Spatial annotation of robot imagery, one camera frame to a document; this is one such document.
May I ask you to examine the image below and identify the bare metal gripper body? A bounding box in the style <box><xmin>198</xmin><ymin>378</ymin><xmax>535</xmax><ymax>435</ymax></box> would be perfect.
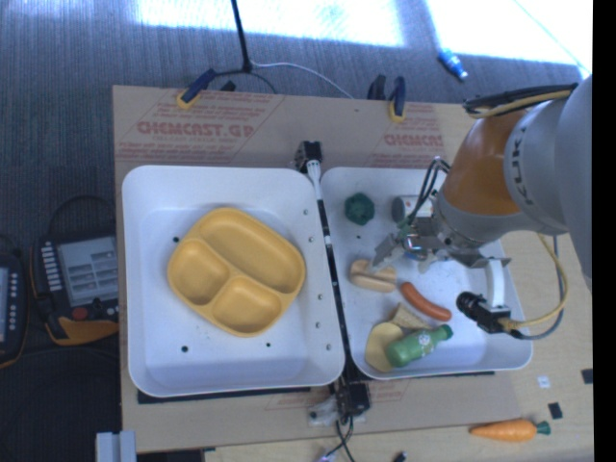
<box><xmin>398</xmin><ymin>216</ymin><xmax>485</xmax><ymax>264</ymax></box>

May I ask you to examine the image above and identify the tan hot dog bun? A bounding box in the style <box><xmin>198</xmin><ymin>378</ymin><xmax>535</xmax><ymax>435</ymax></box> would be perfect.
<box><xmin>348</xmin><ymin>258</ymin><xmax>398</xmax><ymax>294</ymax></box>

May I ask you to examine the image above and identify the orange sausage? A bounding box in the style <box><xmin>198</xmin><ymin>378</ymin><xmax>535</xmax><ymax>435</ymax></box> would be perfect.
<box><xmin>399</xmin><ymin>281</ymin><xmax>453</xmax><ymax>322</ymax></box>

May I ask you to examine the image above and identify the small grey can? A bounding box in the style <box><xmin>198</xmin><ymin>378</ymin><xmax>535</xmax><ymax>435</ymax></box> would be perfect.
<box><xmin>390</xmin><ymin>194</ymin><xmax>435</xmax><ymax>225</ymax></box>

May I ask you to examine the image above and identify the green broccoli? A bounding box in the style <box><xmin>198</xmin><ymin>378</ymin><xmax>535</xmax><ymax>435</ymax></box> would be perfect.
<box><xmin>344</xmin><ymin>192</ymin><xmax>376</xmax><ymax>227</ymax></box>

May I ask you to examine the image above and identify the tan pizza slice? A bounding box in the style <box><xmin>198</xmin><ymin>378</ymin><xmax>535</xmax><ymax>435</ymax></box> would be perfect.
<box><xmin>387</xmin><ymin>302</ymin><xmax>433</xmax><ymax>332</ymax></box>

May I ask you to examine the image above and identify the thin black and white rod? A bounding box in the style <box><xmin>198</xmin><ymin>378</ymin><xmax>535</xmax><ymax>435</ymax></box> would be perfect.
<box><xmin>307</xmin><ymin>160</ymin><xmax>356</xmax><ymax>380</ymax></box>

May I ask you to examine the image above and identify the green bottle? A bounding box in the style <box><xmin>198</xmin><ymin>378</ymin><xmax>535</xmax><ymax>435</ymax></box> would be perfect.
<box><xmin>385</xmin><ymin>323</ymin><xmax>455</xmax><ymax>369</ymax></box>

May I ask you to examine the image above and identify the yellow rounded toy food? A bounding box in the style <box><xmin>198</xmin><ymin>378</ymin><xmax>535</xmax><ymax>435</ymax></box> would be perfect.
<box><xmin>364</xmin><ymin>321</ymin><xmax>406</xmax><ymax>373</ymax></box>

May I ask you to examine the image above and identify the white plastic tray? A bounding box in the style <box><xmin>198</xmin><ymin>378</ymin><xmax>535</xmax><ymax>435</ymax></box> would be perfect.
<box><xmin>120</xmin><ymin>164</ymin><xmax>347</xmax><ymax>399</ymax></box>
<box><xmin>319</xmin><ymin>166</ymin><xmax>535</xmax><ymax>381</ymax></box>

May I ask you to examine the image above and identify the yellow divided plate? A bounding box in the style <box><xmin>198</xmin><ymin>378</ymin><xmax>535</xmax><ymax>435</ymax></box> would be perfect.
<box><xmin>166</xmin><ymin>206</ymin><xmax>308</xmax><ymax>339</ymax></box>

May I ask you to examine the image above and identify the orange carrot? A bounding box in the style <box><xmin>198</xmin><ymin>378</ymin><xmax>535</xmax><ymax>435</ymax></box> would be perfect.
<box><xmin>469</xmin><ymin>418</ymin><xmax>552</xmax><ymax>444</ymax></box>

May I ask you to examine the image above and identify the brown cardboard board red print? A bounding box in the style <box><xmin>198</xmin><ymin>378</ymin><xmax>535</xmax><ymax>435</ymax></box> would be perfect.
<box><xmin>112</xmin><ymin>84</ymin><xmax>526</xmax><ymax>454</ymax></box>

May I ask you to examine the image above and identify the black cylinder on white bracket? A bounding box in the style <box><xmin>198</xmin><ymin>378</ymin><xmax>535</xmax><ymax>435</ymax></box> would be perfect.
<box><xmin>455</xmin><ymin>256</ymin><xmax>513</xmax><ymax>335</ymax></box>

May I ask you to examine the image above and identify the black block with thin wires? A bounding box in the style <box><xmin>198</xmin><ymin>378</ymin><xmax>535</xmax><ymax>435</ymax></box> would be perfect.
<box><xmin>333</xmin><ymin>381</ymin><xmax>372</xmax><ymax>417</ymax></box>
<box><xmin>294</xmin><ymin>140</ymin><xmax>324</xmax><ymax>173</ymax></box>

